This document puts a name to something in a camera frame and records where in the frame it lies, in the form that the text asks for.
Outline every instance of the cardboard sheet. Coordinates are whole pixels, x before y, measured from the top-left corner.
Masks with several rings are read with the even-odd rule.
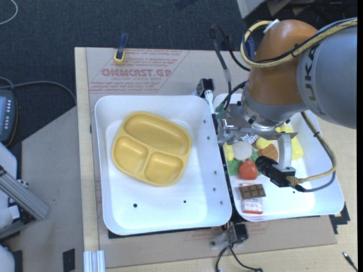
[[[76,107],[22,142],[22,179],[49,207],[44,220],[28,224],[5,242],[12,252],[22,251],[24,271],[63,271],[65,254],[74,256],[77,272],[83,271],[78,154]]]
[[[94,106],[103,96],[115,95],[189,95],[201,78],[213,78],[214,95],[227,92],[223,69],[213,51],[126,49],[122,65],[113,62],[112,48],[86,48],[91,128],[95,130]],[[232,77],[232,85],[247,79],[231,59],[222,53]],[[102,189],[96,132],[92,133],[100,249],[105,251],[107,267],[132,266],[176,260],[213,257],[210,239],[220,227],[109,238],[102,217]],[[236,253],[290,249],[336,243],[328,216],[247,222],[250,238]]]

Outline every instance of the tomato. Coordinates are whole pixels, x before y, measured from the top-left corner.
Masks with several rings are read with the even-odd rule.
[[[246,160],[238,168],[239,176],[245,180],[253,180],[258,176],[258,170],[255,163],[252,160]]]

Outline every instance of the yellow cable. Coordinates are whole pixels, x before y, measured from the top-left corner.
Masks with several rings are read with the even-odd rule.
[[[267,20],[263,20],[260,22],[255,23],[254,25],[252,25],[247,32],[244,34],[244,41],[247,41],[249,36],[253,33],[254,30],[256,30],[257,28],[263,26],[263,25],[268,25],[271,21],[267,21]],[[272,66],[277,66],[280,65],[284,62],[290,61],[292,60],[294,57],[300,55],[304,50],[308,49],[309,47],[313,46],[314,44],[322,41],[323,39],[325,39],[326,37],[328,37],[329,35],[332,35],[342,29],[351,27],[351,26],[355,26],[358,25],[358,18],[354,18],[351,20],[345,20],[341,23],[338,23],[337,25],[328,28],[327,30],[316,34],[315,36],[312,36],[310,38],[310,40],[306,40],[305,42],[303,42],[299,47],[297,47],[295,50],[291,50],[292,52],[290,54],[287,54],[285,57],[281,58],[281,59],[277,59],[271,62],[255,62],[252,61],[248,58],[248,56],[246,55],[246,53],[244,52],[244,47],[243,47],[243,43],[240,46],[240,53],[242,58],[244,59],[244,61],[249,64],[250,66],[253,67],[272,67]]]
[[[326,143],[326,141],[320,135],[319,131],[315,128],[314,124],[311,122],[311,120],[306,115],[304,115],[304,120],[308,124],[309,128],[314,132],[315,136],[320,140],[320,142],[323,145],[325,145],[326,149],[330,153],[332,168],[330,168],[326,172],[320,173],[318,175],[309,176],[309,177],[303,178],[303,179],[302,178],[296,178],[296,177],[289,178],[288,180],[290,181],[291,186],[295,186],[297,184],[301,184],[301,183],[306,182],[306,181],[311,181],[311,180],[319,179],[319,178],[322,178],[324,176],[330,175],[336,169],[336,158],[335,158],[335,155],[334,155],[333,151],[330,149],[329,145]]]

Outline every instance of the white food item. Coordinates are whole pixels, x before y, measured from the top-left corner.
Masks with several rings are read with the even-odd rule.
[[[244,161],[252,156],[252,145],[245,141],[232,144],[234,158]]]

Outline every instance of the black carpet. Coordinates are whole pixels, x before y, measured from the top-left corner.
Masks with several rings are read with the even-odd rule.
[[[357,0],[318,0],[295,16],[289,7],[271,17],[265,4],[243,20],[236,0],[14,0],[17,16],[0,24],[0,77],[13,84],[50,80],[75,94],[74,48],[128,47],[213,50],[209,28],[218,24],[239,48],[256,20],[300,19],[317,28],[357,16]],[[0,23],[15,11],[0,0]],[[0,79],[0,87],[7,83]],[[19,121],[15,145],[73,106],[72,96],[50,84],[15,87]]]

